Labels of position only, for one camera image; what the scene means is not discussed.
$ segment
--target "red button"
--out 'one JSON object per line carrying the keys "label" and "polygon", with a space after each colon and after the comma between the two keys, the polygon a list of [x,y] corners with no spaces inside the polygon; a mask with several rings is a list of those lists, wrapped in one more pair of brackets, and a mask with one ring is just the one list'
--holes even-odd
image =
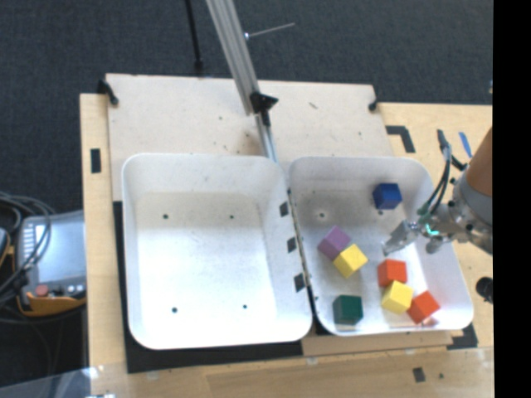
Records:
{"label": "red button", "polygon": [[49,293],[50,293],[50,290],[48,289],[48,286],[46,284],[39,284],[35,288],[35,294],[39,298],[44,298],[44,297],[48,296]]}

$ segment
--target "black floor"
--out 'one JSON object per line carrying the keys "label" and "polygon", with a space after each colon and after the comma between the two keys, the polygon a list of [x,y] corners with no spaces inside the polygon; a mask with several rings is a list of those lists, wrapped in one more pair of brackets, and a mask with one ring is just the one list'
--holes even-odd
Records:
{"label": "black floor", "polygon": [[[191,1],[202,75],[228,78],[206,2]],[[494,0],[234,1],[246,32],[295,24],[249,40],[259,80],[371,84],[387,102],[492,102]],[[111,72],[197,75],[195,59],[184,0],[0,0],[0,192],[82,208],[80,93]],[[53,372],[86,364],[80,314],[38,329],[44,340],[0,322],[0,386],[45,376],[47,347]]]}

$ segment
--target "white tray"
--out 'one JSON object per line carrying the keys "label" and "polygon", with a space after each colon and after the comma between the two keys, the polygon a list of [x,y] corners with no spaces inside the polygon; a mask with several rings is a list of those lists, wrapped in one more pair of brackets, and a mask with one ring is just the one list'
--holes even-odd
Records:
{"label": "white tray", "polygon": [[[470,324],[473,305],[451,244],[427,254],[427,239],[419,237],[388,258],[407,262],[407,284],[414,295],[429,289],[441,306],[429,323],[416,325],[407,313],[395,314],[381,306],[377,266],[384,260],[382,243],[398,223],[417,220],[417,208],[433,192],[427,170],[410,158],[301,158],[290,166],[290,188],[302,239],[302,251],[317,317],[339,336],[457,330]],[[395,182],[402,203],[393,210],[376,209],[373,190]],[[343,229],[368,257],[368,262],[345,279],[317,246],[332,226]],[[362,297],[363,318],[353,326],[334,323],[332,303],[340,294]]]}
{"label": "white tray", "polygon": [[[285,175],[259,156],[145,153],[122,177],[129,328],[151,349],[290,342],[312,313]],[[287,207],[286,214],[280,208]]]}

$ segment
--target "purple block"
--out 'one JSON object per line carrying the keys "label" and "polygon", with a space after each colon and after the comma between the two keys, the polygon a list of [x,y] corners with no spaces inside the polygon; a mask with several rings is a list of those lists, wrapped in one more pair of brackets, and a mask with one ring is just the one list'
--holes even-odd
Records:
{"label": "purple block", "polygon": [[339,227],[334,226],[320,241],[317,249],[333,261],[340,252],[347,248],[349,242],[350,236]]}

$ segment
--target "wooden table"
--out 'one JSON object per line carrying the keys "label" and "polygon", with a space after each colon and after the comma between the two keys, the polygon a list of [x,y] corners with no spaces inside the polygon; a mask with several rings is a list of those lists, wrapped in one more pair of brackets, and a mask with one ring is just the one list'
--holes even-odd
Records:
{"label": "wooden table", "polygon": [[[155,110],[164,93],[157,95],[160,85],[167,81],[179,84],[197,81],[166,77],[136,77],[133,84],[142,87],[153,85],[145,94],[136,93],[139,102],[133,102],[129,75],[108,75],[107,80],[123,107],[143,106]],[[241,116],[237,109],[238,97],[232,94],[231,80],[202,79],[202,85],[217,90],[212,99],[225,101],[226,120]],[[380,103],[371,114],[366,110],[373,99],[369,85],[321,85],[313,83],[285,83],[264,81],[262,92],[281,94],[280,102],[272,114],[273,134],[277,138],[280,163],[287,163],[308,152],[303,138],[319,137],[323,131],[330,133],[328,144],[316,144],[314,153],[341,154],[347,143],[350,148],[343,153],[352,155],[394,154],[420,161],[438,181],[442,170],[442,157],[436,141],[436,130],[443,129],[453,142],[455,156],[467,160],[465,150],[458,143],[458,133],[464,132],[471,148],[477,148],[492,125],[491,106],[451,104],[394,104]],[[350,95],[337,99],[334,95]],[[305,102],[310,108],[304,117],[290,117],[297,104]],[[202,103],[208,107],[209,100]],[[327,113],[340,129],[359,133],[334,134],[330,122],[319,113]],[[118,172],[120,158],[116,156],[115,138],[118,127],[114,123],[115,108],[109,105],[106,95],[80,96],[80,123],[83,160],[84,211],[86,225],[88,331],[90,366],[97,376],[92,381],[94,394],[105,392],[116,396],[454,396],[462,391],[470,397],[494,396],[494,334],[493,307],[475,292],[475,282],[492,277],[492,257],[470,244],[454,244],[455,253],[470,288],[475,307],[474,333],[477,347],[448,350],[460,337],[470,332],[427,332],[423,334],[375,335],[367,337],[318,337],[314,332],[303,338],[304,355],[263,362],[243,362],[231,365],[195,366],[156,372],[128,374],[124,349],[124,331],[119,301],[118,267],[114,237],[112,202],[116,199],[113,187],[113,169]],[[400,136],[386,134],[386,126],[399,126],[409,133],[415,153],[407,153]],[[252,126],[247,127],[250,135]],[[217,146],[213,151],[237,152],[245,139],[238,134],[234,148]],[[192,142],[192,148],[203,142]],[[94,170],[94,151],[100,153],[101,166]],[[248,146],[249,154],[260,152]]]}

